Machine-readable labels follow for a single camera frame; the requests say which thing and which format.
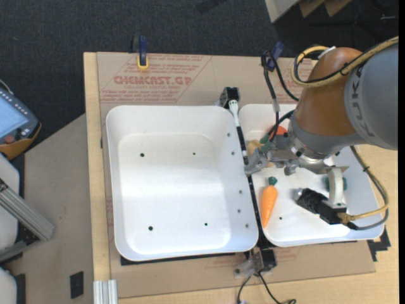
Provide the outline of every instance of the white tray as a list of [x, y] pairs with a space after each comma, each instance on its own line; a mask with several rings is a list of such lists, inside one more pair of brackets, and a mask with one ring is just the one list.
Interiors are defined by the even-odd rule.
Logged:
[[[280, 117], [294, 105], [280, 105]], [[249, 104], [239, 111], [239, 120], [246, 145], [254, 139], [260, 140], [275, 123], [275, 114], [270, 104]], [[288, 120], [283, 122], [288, 127]], [[359, 214], [376, 210], [377, 199], [372, 190], [368, 176], [363, 172], [349, 148], [340, 152], [339, 156], [328, 159], [328, 164], [349, 166], [343, 173], [347, 181], [344, 191], [344, 201], [348, 205], [350, 214]], [[260, 208], [263, 189], [268, 185], [269, 177], [276, 177], [278, 182], [278, 197], [270, 217], [270, 221], [263, 232], [267, 239], [277, 246], [298, 246], [313, 243], [329, 243], [354, 241], [360, 239], [374, 239], [383, 232], [383, 224], [364, 231], [354, 231], [344, 225], [329, 225], [308, 210], [297, 205], [293, 197], [298, 188], [310, 188], [328, 196], [325, 179], [327, 175], [316, 175], [309, 170], [297, 168], [296, 173], [285, 176], [282, 168], [272, 166], [252, 175], [254, 190]], [[381, 215], [357, 220], [359, 226], [366, 226], [378, 222]]]
[[217, 106], [106, 118], [115, 243], [131, 261], [250, 250], [258, 228], [235, 123]]

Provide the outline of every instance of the black cable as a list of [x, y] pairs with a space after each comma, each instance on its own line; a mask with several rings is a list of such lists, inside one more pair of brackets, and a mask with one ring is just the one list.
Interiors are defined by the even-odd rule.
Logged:
[[[273, 85], [271, 84], [270, 77], [269, 77], [269, 75], [268, 75], [268, 70], [267, 70], [267, 68], [266, 68], [265, 66], [264, 66], [263, 74], [265, 75], [265, 80], [266, 80], [268, 89], [270, 90], [271, 98], [273, 98], [274, 100], [277, 100], [276, 93], [275, 93], [275, 91], [274, 91]], [[279, 119], [279, 112], [278, 112], [278, 110], [275, 110], [275, 113], [276, 113], [276, 122], [275, 122], [275, 125], [274, 125], [274, 126], [275, 126], [275, 130], [274, 130], [274, 134], [270, 137], [270, 141], [274, 140], [274, 138], [275, 138], [275, 136], [276, 136], [276, 134], [277, 134], [278, 125], [280, 124], [280, 122], [279, 122], [280, 119]]]
[[237, 304], [240, 304], [240, 294], [242, 292], [243, 287], [246, 285], [246, 283], [250, 280], [250, 278], [252, 277], [252, 275], [250, 275], [248, 278], [245, 279], [245, 281], [243, 282], [242, 286], [239, 288], [239, 292], [238, 292], [238, 297], [237, 297]]
[[[273, 296], [273, 294], [271, 293], [271, 291], [268, 289], [267, 283], [266, 283], [265, 279], [263, 278], [263, 276], [261, 275], [261, 271], [262, 271], [262, 270], [260, 270], [260, 271], [258, 272], [258, 275], [259, 275], [261, 281], [263, 282], [263, 285], [265, 285], [265, 288], [266, 288], [266, 290], [267, 290], [267, 293], [270, 295], [271, 298], [273, 298], [273, 301], [275, 301], [277, 304], [281, 304], [278, 300], [275, 299], [275, 297]], [[288, 304], [296, 304], [296, 303], [297, 303], [297, 300], [296, 300], [295, 298], [293, 298], [292, 300], [289, 300], [289, 301], [288, 301]]]
[[280, 80], [280, 83], [284, 89], [284, 91], [295, 101], [299, 101], [299, 98], [295, 97], [287, 88], [287, 86], [285, 85], [284, 79], [283, 79], [283, 75], [280, 71], [280, 67], [278, 66], [278, 63], [276, 61], [276, 59], [274, 58], [273, 54], [271, 52], [267, 52], [267, 54], [269, 56], [269, 58], [272, 60], [272, 62], [274, 63], [274, 67], [276, 69], [277, 75], [278, 75], [278, 79]]
[[[250, 278], [252, 276], [256, 276], [256, 277], [260, 277], [261, 281], [263, 282], [263, 284], [265, 285], [265, 288], [267, 290], [267, 293], [270, 295], [270, 297], [273, 299], [274, 302], [276, 302], [276, 304], [281, 304], [279, 301], [276, 300], [276, 298], [273, 296], [273, 294], [271, 293], [271, 291], [268, 289], [267, 283], [265, 281], [265, 279], [263, 278], [263, 276], [261, 275], [261, 273], [265, 271], [265, 269], [260, 270], [257, 274], [254, 275], [250, 275], [248, 278], [245, 279], [244, 283], [242, 284], [242, 286], [239, 289], [238, 292], [238, 297], [237, 297], [237, 304], [241, 304], [241, 300], [240, 300], [240, 294], [242, 292], [243, 287], [246, 285], [246, 283], [250, 280]], [[289, 300], [287, 304], [296, 304], [297, 300], [296, 299], [292, 299]]]
[[[300, 55], [304, 54], [304, 53], [301, 53], [301, 54], [297, 55], [297, 56], [294, 58], [294, 75], [295, 75], [295, 77], [296, 77], [297, 80], [299, 80], [299, 81], [302, 82], [302, 83], [306, 83], [306, 84], [310, 84], [310, 83], [315, 83], [315, 82], [320, 82], [320, 81], [327, 80], [327, 79], [333, 77], [334, 75], [337, 75], [338, 73], [341, 73], [342, 75], [347, 75], [348, 73], [342, 73], [342, 71], [345, 70], [349, 65], [353, 64], [353, 63], [356, 62], [358, 59], [360, 59], [360, 57], [362, 57], [364, 54], [368, 53], [369, 51], [371, 51], [371, 50], [373, 50], [373, 49], [376, 49], [377, 47], [379, 47], [380, 45], [382, 45], [382, 44], [385, 43], [385, 42], [386, 42], [386, 41], [384, 41], [384, 42], [379, 42], [378, 44], [375, 44], [374, 46], [368, 48], [366, 51], [362, 52], [360, 55], [358, 55], [357, 57], [355, 57], [355, 58], [354, 58], [353, 60], [351, 60], [350, 62], [345, 63], [345, 65], [344, 65], [342, 68], [340, 68], [339, 70], [334, 71], [334, 72], [332, 72], [332, 73], [330, 73], [330, 74], [328, 74], [328, 75], [326, 75], [326, 76], [324, 76], [324, 77], [322, 77], [322, 78], [317, 78], [317, 79], [308, 80], [308, 81], [302, 81], [302, 80], [299, 78], [298, 66], [299, 66], [300, 63], [304, 60], [304, 58], [302, 58], [302, 59], [300, 60], [300, 62], [298, 62], [298, 57], [300, 57]], [[307, 56], [312, 55], [312, 54], [321, 54], [321, 53], [323, 53], [323, 52], [324, 52], [324, 50], [321, 50], [321, 51], [313, 51], [313, 52], [311, 52], [311, 53], [304, 54], [304, 56], [307, 57]]]
[[[387, 195], [386, 195], [385, 189], [381, 185], [380, 181], [378, 181], [378, 179], [370, 172], [369, 166], [367, 166], [363, 162], [363, 160], [359, 156], [359, 153], [357, 152], [356, 148], [354, 146], [351, 146], [350, 149], [353, 152], [354, 157], [357, 159], [357, 161], [359, 162], [359, 164], [363, 168], [363, 171], [366, 172], [366, 174], [368, 175], [368, 177], [370, 178], [370, 180], [372, 181], [374, 186], [377, 188], [378, 192], [381, 194], [381, 197], [383, 198], [384, 203], [387, 203]], [[349, 223], [347, 223], [347, 227], [350, 228], [350, 229], [353, 229], [353, 230], [357, 230], [357, 231], [363, 231], [363, 230], [372, 229], [373, 227], [379, 226], [380, 224], [384, 223], [388, 219], [388, 216], [389, 216], [389, 210], [387, 208], [387, 210], [385, 211], [384, 218], [379, 220], [377, 223], [370, 224], [370, 225], [367, 225], [367, 226], [358, 226], [353, 222], [349, 222]]]
[[[288, 113], [286, 113], [284, 116], [282, 116], [280, 118], [280, 120], [278, 121], [278, 124], [280, 125], [284, 120], [291, 118], [293, 112], [294, 112], [294, 110], [290, 110]], [[267, 135], [270, 136], [274, 131], [276, 131], [275, 125], [268, 131]]]

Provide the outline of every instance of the cardboard sheet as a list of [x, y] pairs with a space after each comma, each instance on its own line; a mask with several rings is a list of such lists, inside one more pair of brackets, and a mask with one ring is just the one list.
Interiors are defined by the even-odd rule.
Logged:
[[[97, 53], [100, 111], [104, 154], [111, 277], [118, 282], [120, 298], [178, 293], [201, 289], [240, 286], [234, 267], [246, 258], [243, 253], [207, 258], [122, 265], [115, 247], [113, 205], [105, 118], [118, 105], [213, 105], [225, 87], [238, 87], [239, 107], [271, 103], [260, 66], [260, 57], [149, 54], [149, 68], [137, 68], [136, 54]], [[293, 59], [280, 58], [283, 79], [294, 95], [301, 88], [293, 83]], [[304, 60], [300, 76], [308, 77], [313, 66]], [[274, 71], [270, 80], [279, 103], [294, 101], [282, 89]], [[374, 272], [366, 241], [275, 248], [278, 265], [266, 276], [268, 282]]]

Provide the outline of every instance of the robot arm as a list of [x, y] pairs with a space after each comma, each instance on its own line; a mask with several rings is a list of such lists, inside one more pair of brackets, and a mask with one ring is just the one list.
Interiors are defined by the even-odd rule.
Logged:
[[[398, 45], [396, 37], [365, 53], [348, 47], [326, 49], [308, 81], [301, 81], [295, 71], [293, 79], [304, 90], [288, 134], [257, 149], [246, 173], [270, 161], [285, 167], [286, 175], [296, 167], [324, 174], [324, 159], [346, 146], [397, 149]], [[297, 64], [306, 53], [301, 55]]]

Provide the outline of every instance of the toy carrot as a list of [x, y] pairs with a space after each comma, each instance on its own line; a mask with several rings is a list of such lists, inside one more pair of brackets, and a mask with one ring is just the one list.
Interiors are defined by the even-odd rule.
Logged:
[[268, 224], [278, 195], [278, 191], [274, 186], [277, 182], [276, 178], [270, 177], [268, 180], [269, 186], [265, 188], [261, 198], [261, 223], [263, 227]]

